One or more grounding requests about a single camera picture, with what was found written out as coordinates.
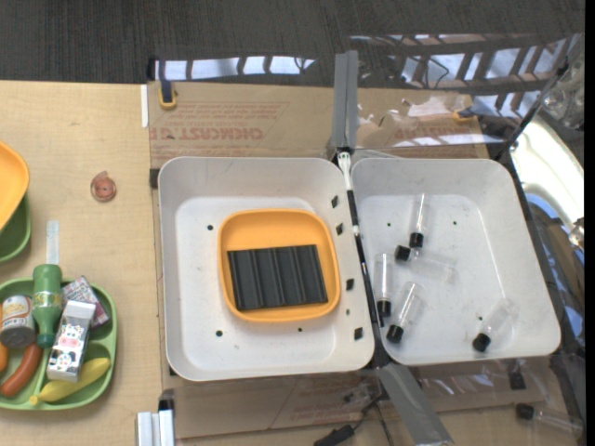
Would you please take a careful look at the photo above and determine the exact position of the pink patterned packet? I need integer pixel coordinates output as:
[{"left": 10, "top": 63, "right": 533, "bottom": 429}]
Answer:
[{"left": 60, "top": 275, "right": 111, "bottom": 330}]

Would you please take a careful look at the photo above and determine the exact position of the black ribbed rack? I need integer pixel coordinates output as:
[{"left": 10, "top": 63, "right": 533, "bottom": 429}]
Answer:
[{"left": 226, "top": 243, "right": 330, "bottom": 312}]

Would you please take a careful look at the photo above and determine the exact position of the white cow print carton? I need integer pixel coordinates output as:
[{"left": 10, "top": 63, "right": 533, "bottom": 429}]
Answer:
[{"left": 46, "top": 299, "right": 98, "bottom": 384}]

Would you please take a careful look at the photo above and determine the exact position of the brown cardboard board red print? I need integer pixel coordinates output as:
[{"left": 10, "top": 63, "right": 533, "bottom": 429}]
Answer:
[{"left": 147, "top": 80, "right": 574, "bottom": 440}]

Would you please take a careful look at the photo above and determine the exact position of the yellow banana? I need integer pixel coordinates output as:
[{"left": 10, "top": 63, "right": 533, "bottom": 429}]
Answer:
[{"left": 29, "top": 356, "right": 112, "bottom": 406}]

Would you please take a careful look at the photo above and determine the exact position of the white plastic tray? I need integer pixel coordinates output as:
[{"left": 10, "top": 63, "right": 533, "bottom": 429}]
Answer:
[
  {"left": 156, "top": 155, "right": 377, "bottom": 384},
  {"left": 349, "top": 157, "right": 562, "bottom": 368}
]

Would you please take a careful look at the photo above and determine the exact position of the small can with orange label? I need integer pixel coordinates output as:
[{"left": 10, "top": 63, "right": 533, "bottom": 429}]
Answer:
[{"left": 0, "top": 294, "right": 38, "bottom": 349}]

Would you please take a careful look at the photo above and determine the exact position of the green bottle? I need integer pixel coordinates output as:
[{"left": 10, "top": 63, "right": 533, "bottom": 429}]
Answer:
[{"left": 31, "top": 263, "right": 64, "bottom": 349}]

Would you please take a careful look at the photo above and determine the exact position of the pink round disc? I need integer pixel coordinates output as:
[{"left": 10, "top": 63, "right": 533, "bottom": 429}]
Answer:
[{"left": 89, "top": 170, "right": 118, "bottom": 203}]

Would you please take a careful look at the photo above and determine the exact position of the green divided plate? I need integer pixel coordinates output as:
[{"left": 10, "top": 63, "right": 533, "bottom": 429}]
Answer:
[{"left": 0, "top": 277, "right": 118, "bottom": 412}]

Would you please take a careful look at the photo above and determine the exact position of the orange plate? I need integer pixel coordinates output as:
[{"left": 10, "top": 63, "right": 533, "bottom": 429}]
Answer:
[
  {"left": 217, "top": 208, "right": 342, "bottom": 324},
  {"left": 0, "top": 140, "right": 31, "bottom": 232}
]

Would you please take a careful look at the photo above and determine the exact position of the thin black and white rod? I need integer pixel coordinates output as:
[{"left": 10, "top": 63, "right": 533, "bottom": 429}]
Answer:
[{"left": 337, "top": 151, "right": 387, "bottom": 329}]

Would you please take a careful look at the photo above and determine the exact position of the red sausage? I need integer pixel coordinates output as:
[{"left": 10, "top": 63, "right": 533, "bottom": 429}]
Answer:
[{"left": 0, "top": 342, "right": 44, "bottom": 399}]

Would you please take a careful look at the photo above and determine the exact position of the clear bottle with black cap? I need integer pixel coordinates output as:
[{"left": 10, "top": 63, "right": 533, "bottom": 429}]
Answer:
[
  {"left": 374, "top": 252, "right": 396, "bottom": 319},
  {"left": 515, "top": 402, "right": 585, "bottom": 439},
  {"left": 408, "top": 192, "right": 431, "bottom": 250},
  {"left": 385, "top": 281, "right": 426, "bottom": 345},
  {"left": 471, "top": 297, "right": 519, "bottom": 354},
  {"left": 394, "top": 244, "right": 458, "bottom": 282}
]

